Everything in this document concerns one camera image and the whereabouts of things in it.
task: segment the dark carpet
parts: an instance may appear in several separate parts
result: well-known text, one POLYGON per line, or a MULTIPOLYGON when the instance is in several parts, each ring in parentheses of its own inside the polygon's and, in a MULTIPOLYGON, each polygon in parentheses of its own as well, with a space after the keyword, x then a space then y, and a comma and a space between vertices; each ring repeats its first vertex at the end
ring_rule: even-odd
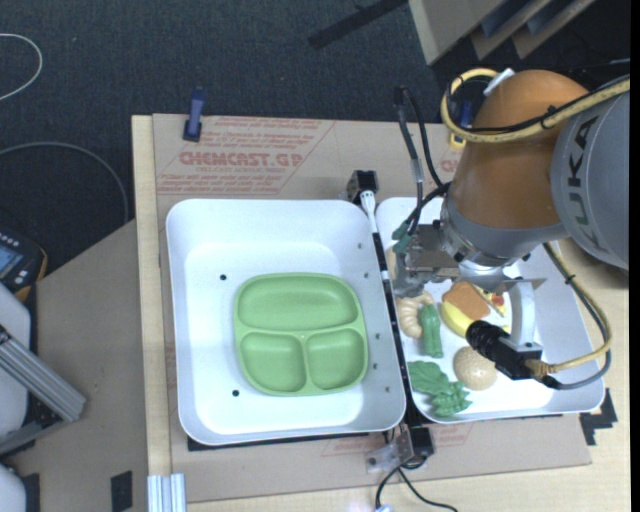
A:
MULTIPOLYGON (((204 114, 394 121, 393 87, 406 85, 427 122, 455 74, 479 64, 572 74, 588 85, 618 76, 611 61, 630 57, 630 0, 599 0, 529 57, 506 42, 480 62, 463 39, 425 64, 408 4, 322 47, 323 29, 374 0, 4 0, 0 33, 32 39, 42 73, 0 101, 0 225, 42 245, 49 270, 63 265, 124 221, 113 176, 70 148, 110 165, 133 205, 131 116, 186 113, 195 85, 204 114)), ((37 66, 24 41, 0 37, 0 96, 37 66)))

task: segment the metal bracket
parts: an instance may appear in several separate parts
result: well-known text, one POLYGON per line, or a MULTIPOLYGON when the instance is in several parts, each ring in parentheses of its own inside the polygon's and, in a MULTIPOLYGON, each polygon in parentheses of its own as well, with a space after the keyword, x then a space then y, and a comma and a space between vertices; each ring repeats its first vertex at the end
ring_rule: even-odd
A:
MULTIPOLYGON (((86 399, 0 325, 0 368, 60 417, 61 424, 80 418, 86 399)), ((45 430, 37 422, 24 425, 0 441, 0 454, 32 441, 45 430)))
POLYGON ((388 444, 365 454, 367 473, 389 472, 413 457, 413 445, 408 430, 403 430, 388 444))
POLYGON ((149 512, 187 512, 184 474, 147 477, 147 498, 149 512))

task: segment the orange toy food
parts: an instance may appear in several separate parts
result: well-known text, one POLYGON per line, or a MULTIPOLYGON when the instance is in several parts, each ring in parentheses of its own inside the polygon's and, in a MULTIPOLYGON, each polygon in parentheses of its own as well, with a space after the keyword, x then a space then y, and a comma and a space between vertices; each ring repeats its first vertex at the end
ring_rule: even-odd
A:
POLYGON ((504 304, 504 296, 501 293, 493 293, 483 290, 479 286, 475 287, 480 296, 487 301, 487 304, 494 308, 501 316, 505 316, 507 307, 504 304))
POLYGON ((459 281, 442 295, 442 319, 453 332, 464 337, 469 325, 491 310, 476 288, 468 281, 459 281))
POLYGON ((442 302, 449 302, 471 320, 480 320, 491 310, 476 288, 468 281, 458 281, 442 296, 442 302))

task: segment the yellow cable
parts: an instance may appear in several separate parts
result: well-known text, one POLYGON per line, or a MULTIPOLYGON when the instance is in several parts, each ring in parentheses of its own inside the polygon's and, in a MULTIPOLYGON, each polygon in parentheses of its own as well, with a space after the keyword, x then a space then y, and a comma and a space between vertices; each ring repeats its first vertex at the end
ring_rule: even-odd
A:
MULTIPOLYGON (((560 258, 558 253, 551 247, 550 244, 545 244, 545 249, 550 253, 550 256, 554 260, 554 263, 559 266, 561 272, 569 276, 570 272, 564 263, 564 261, 560 258)), ((580 366, 589 361, 593 361, 603 355, 606 354, 608 350, 611 348, 611 326, 609 325, 609 321, 607 320, 606 315, 600 309, 600 307, 595 303, 593 298, 582 288, 582 286, 576 281, 575 277, 571 278, 572 286, 578 291, 578 293, 582 294, 583 301, 586 302, 590 308, 592 308, 593 312, 597 316, 597 319, 602 324, 602 336, 604 339, 604 343, 600 348, 594 350, 590 354, 585 354, 580 357, 576 357, 575 359, 571 359, 569 361, 565 361, 564 363, 558 364, 550 364, 545 363, 544 361, 528 359, 525 361, 525 365, 530 368, 533 372, 533 376, 536 378, 544 377, 545 375, 549 375, 551 373, 557 373, 562 370, 566 370, 568 368, 573 368, 575 366, 580 366)))
MULTIPOLYGON (((474 78, 477 76, 484 76, 493 78, 497 76, 497 72, 491 69, 486 68, 478 68, 472 69, 465 73, 462 73, 460 76, 455 78, 450 86, 450 93, 454 93, 466 80, 470 78, 474 78)), ((600 91, 595 93, 591 93, 585 95, 582 99, 576 101, 572 105, 567 108, 560 107, 559 111, 555 114, 550 115, 549 117, 544 119, 543 123, 536 123, 534 125, 528 126, 526 128, 522 128, 520 130, 515 130, 512 132, 500 132, 496 133, 477 133, 470 132, 458 126, 449 115, 449 106, 447 102, 447 95, 445 94, 440 103, 440 116, 442 118, 442 122, 451 130, 454 135, 457 137, 468 140, 471 142, 485 142, 485 143, 500 143, 500 142, 509 142, 514 140, 523 139, 525 137, 530 137, 536 133, 539 133, 543 130, 548 130, 556 126, 558 123, 572 117, 574 115, 579 114, 598 103, 602 103, 603 101, 608 100, 614 96, 619 94, 623 94, 630 90, 631 78, 627 78, 625 80, 621 80, 620 82, 616 82, 609 87, 605 87, 600 91)))

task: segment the green plate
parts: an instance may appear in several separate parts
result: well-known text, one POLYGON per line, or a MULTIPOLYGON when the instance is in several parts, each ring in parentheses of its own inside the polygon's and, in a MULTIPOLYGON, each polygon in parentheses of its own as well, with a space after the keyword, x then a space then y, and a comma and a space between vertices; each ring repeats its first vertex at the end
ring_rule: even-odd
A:
POLYGON ((348 389, 368 365, 358 297, 328 274, 266 274, 249 279, 234 301, 242 370, 272 395, 309 396, 348 389))

